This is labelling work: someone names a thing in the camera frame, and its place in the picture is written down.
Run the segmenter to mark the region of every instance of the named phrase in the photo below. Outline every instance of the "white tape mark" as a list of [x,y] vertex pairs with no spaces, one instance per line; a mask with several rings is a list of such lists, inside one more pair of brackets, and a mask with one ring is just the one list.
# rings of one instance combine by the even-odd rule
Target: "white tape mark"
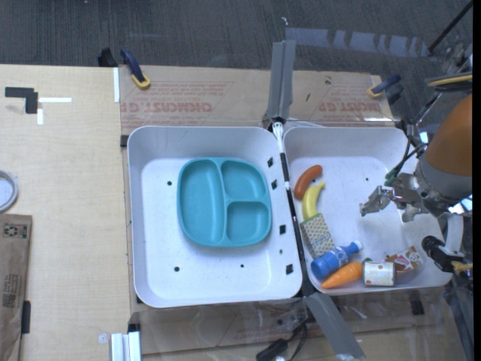
[[39,126],[44,124],[44,109],[43,108],[37,108],[37,124]]
[[72,103],[72,98],[38,98],[39,103]]
[[113,69],[113,100],[120,102],[120,89],[119,89],[119,69]]

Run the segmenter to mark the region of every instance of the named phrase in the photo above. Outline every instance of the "toy banana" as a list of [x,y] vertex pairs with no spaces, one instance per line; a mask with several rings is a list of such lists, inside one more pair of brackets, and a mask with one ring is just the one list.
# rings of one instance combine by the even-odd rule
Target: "toy banana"
[[325,186],[325,181],[315,186],[309,186],[302,198],[302,217],[307,220],[317,214],[316,203],[319,193]]

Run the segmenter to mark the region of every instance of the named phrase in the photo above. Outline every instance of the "tape roll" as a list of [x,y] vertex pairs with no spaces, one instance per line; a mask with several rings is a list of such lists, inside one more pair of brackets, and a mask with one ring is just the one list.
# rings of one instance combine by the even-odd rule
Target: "tape roll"
[[0,170],[0,179],[4,178],[11,186],[12,186],[12,193],[10,194],[10,197],[7,199],[7,201],[2,205],[0,204],[0,213],[3,213],[4,211],[8,210],[13,203],[17,200],[18,196],[18,185],[17,182],[14,180],[14,178],[8,174],[6,171]]

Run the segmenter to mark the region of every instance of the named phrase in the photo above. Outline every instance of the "white tray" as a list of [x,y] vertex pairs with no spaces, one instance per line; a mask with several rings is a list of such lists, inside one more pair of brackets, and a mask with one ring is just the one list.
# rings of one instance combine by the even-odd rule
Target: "white tray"
[[[326,185],[318,211],[335,244],[360,240],[364,249],[353,259],[375,261],[414,245],[424,263],[399,277],[396,289],[442,286],[451,274],[442,273],[421,248],[426,235],[442,238],[434,217],[417,215],[403,223],[393,203],[365,217],[359,211],[359,204],[401,160],[406,143],[404,133],[390,127],[295,127],[284,136],[291,188],[306,168],[322,165]],[[286,299],[299,291],[302,274],[292,215],[279,147],[270,132],[259,127],[145,126],[130,135],[127,149],[134,283],[143,302],[168,308]],[[183,234],[177,219],[177,178],[186,162],[208,156],[245,159],[261,170],[272,204],[272,228],[265,240],[247,247],[202,247]],[[415,165],[412,158],[403,171],[412,173]],[[295,210],[302,221],[298,200]],[[319,291],[341,295],[386,290],[362,281],[324,290],[310,270],[313,258],[305,247],[304,252],[309,279]]]
[[[401,160],[407,139],[400,129],[390,127],[296,127],[286,132],[284,147],[294,187],[299,176],[312,165],[323,167],[318,181],[325,181],[317,210],[322,213],[336,245],[359,240],[364,249],[353,260],[366,257],[382,261],[398,251],[415,246],[423,264],[398,278],[396,290],[437,287],[449,282],[452,275],[441,272],[421,247],[426,235],[442,238],[437,220],[430,214],[403,223],[401,212],[391,202],[387,208],[362,217],[359,204],[368,200],[376,186],[383,185],[385,175]],[[417,159],[411,158],[403,170],[413,173]],[[295,200],[296,214],[302,221],[301,201]],[[321,280],[310,270],[313,261],[304,245],[309,278],[317,290],[331,295],[385,291],[385,287],[366,287],[360,281],[344,287],[323,289]]]
[[[129,136],[127,149],[134,283],[143,302],[167,308],[285,299],[299,291],[294,227],[279,148],[270,132],[258,127],[146,126]],[[197,245],[183,234],[177,178],[186,162],[206,156],[245,159],[261,170],[272,204],[266,239],[247,247],[218,248]]]

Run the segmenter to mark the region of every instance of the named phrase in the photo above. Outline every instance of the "toy can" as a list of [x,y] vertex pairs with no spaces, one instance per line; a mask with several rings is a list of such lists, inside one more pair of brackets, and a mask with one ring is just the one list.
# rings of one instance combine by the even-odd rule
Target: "toy can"
[[393,287],[396,285],[395,264],[392,262],[365,261],[362,274],[366,286]]

